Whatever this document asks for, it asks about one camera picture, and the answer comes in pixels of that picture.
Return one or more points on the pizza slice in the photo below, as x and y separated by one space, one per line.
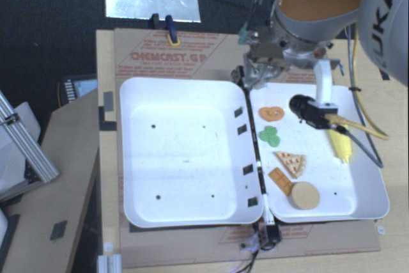
292 163

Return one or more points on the orange pretzel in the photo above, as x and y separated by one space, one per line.
271 113

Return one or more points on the green broccoli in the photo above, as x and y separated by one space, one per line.
269 136

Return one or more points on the brown cardboard board red print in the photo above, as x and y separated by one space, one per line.
179 57

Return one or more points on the black cylinder on white bracket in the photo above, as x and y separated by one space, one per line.
314 108

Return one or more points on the orange waffle biscuit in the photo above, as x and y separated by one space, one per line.
280 180

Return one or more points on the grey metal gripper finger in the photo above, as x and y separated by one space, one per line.
252 76
271 73

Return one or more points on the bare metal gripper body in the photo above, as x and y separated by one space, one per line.
268 52

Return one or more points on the tan round biscuit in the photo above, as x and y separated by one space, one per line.
305 196

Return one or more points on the white plastic tray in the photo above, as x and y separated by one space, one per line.
322 169
185 153

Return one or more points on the thin black and white rod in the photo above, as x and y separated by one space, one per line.
255 144

